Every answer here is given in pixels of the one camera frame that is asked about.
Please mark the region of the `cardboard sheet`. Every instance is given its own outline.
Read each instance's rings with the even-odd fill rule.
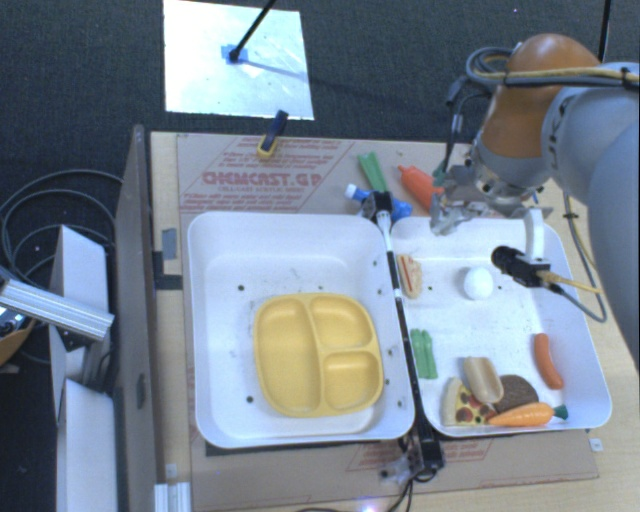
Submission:
[[[220,204],[224,194],[254,194],[263,201],[263,211],[299,211],[323,213],[355,213],[356,203],[343,197],[346,184],[353,182],[366,188],[366,180],[357,164],[357,155],[375,150],[381,166],[388,176],[389,188],[400,199],[409,199],[399,182],[399,173],[393,168],[402,165],[425,165],[438,162],[440,145],[420,143],[389,143],[372,141],[309,141],[293,139],[292,153],[287,151],[289,139],[283,139],[278,160],[258,161],[255,155],[255,137],[227,135],[184,135],[177,137],[176,161],[180,198],[179,221],[165,219],[161,226],[180,228],[184,233],[189,222],[201,211],[228,208]],[[287,166],[295,153],[305,146],[305,160],[316,159],[313,169]],[[323,144],[336,148],[331,155]],[[241,165],[222,165],[225,158],[237,158]],[[223,184],[211,183],[207,173],[228,173],[229,180],[243,173],[278,174],[279,184]],[[318,174],[321,179],[310,180],[301,187],[300,197],[288,204],[279,203],[282,187],[296,183],[301,173]],[[248,187],[247,190],[223,187]],[[202,199],[193,203],[191,199]],[[238,203],[241,211],[250,210],[252,204]],[[184,254],[184,236],[181,251]],[[184,296],[188,296],[188,278],[185,274]],[[190,304],[185,301],[186,340],[190,339]],[[194,370],[193,346],[186,342],[187,393],[189,397],[189,438],[191,452],[190,478],[194,510],[208,512],[224,509],[254,508],[276,505],[299,505],[322,501],[337,501],[362,497],[362,507],[373,503],[373,497],[395,496],[397,485],[383,481],[380,470],[395,461],[399,454],[396,442],[347,444],[340,446],[299,447],[238,452],[209,450],[200,436],[193,414]],[[416,493],[479,489],[531,483],[544,483],[595,478],[598,475],[589,440],[584,431],[526,434],[514,437],[482,440],[445,441],[443,443],[446,466],[436,480],[415,489]]]

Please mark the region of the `wooden table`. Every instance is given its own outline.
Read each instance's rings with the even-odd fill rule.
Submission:
[[[162,232],[167,226],[179,226],[178,218],[178,155],[175,133],[155,133],[151,137],[151,187],[153,197],[154,250],[162,250]],[[439,155],[442,144],[424,144],[425,151]],[[461,158],[463,147],[456,149]],[[433,159],[434,167],[438,159]],[[410,198],[402,190],[394,190],[400,199]],[[555,184],[547,184],[540,197],[541,206],[552,206],[554,213],[547,223],[561,236],[573,270],[574,278],[586,282],[577,252],[571,242],[566,221],[562,218],[562,194]],[[575,204],[578,226],[587,238],[586,211]],[[180,248],[178,258],[164,262],[164,272],[181,274]],[[592,304],[589,297],[582,296]],[[189,446],[187,375],[184,353],[184,316],[182,291],[161,290],[157,293],[158,364],[160,375],[159,411],[164,445],[164,459],[172,466],[168,481],[188,481],[191,477]],[[613,413],[609,422],[589,433],[593,446],[601,443],[602,451],[594,453],[599,478],[552,484],[517,485],[473,491],[428,492],[416,489],[413,510],[637,510],[640,507],[640,415],[638,410],[638,373],[626,345],[614,323],[598,324],[589,320],[594,345],[599,355],[612,397]],[[338,510],[386,510],[392,498],[366,501],[337,502],[323,507]],[[270,510],[297,510],[302,506]]]

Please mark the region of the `gray carpet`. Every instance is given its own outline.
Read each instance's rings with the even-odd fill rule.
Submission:
[[[261,7],[261,1],[218,2]],[[434,0],[297,2],[316,120],[290,121],[288,135],[443,141],[444,96],[473,50],[513,46],[559,32],[598,50],[602,1]],[[164,110],[161,0],[3,0],[0,6],[0,204],[30,180],[70,168],[121,175],[131,128],[251,133],[264,120]],[[638,61],[640,3],[613,2],[606,60]],[[471,138],[484,105],[467,115]],[[47,186],[89,192],[113,209],[117,186],[94,178]],[[108,232],[83,201],[53,198],[21,209],[12,239],[43,222],[77,222]],[[26,244],[29,268],[52,250],[52,233]],[[47,273],[38,275],[47,282]],[[27,350],[47,357],[37,334]],[[55,426],[46,366],[18,355],[18,375],[0,375],[0,510],[55,504]]]

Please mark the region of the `brown cookie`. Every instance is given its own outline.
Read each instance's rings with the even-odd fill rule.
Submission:
[[[502,375],[500,381],[504,388],[504,395],[499,402],[493,404],[498,413],[538,401],[536,390],[519,375]]]

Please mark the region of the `white tray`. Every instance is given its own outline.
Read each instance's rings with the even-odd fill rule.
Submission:
[[[189,226],[195,411],[210,443],[241,448],[382,440],[411,427],[414,404],[384,241],[370,221],[346,215],[211,212]],[[252,328],[258,307],[289,293],[348,295],[369,312],[385,386],[369,408],[292,418],[263,397]]]
[[[426,329],[433,338],[438,370],[435,380],[420,379],[427,418],[440,432],[452,437],[487,436],[546,430],[588,429],[603,425],[611,414],[611,398],[584,314],[566,299],[544,289],[525,288],[491,264],[500,245],[524,251],[524,223],[519,220],[477,219],[460,225],[449,236],[435,236],[429,219],[401,220],[392,232],[396,253],[410,254],[423,269],[423,292],[405,299],[409,328]],[[558,235],[545,226],[545,257],[552,270],[569,277],[570,270]],[[470,267],[483,266],[494,280],[493,294],[472,301],[462,283]],[[576,296],[574,290],[565,287]],[[565,381],[564,389],[549,389],[535,366],[533,335],[545,332],[551,339],[553,360]],[[462,361],[486,356],[500,375],[527,379],[540,401],[565,404],[569,418],[554,418],[544,427],[450,427],[442,425],[440,401],[449,377],[466,382]]]

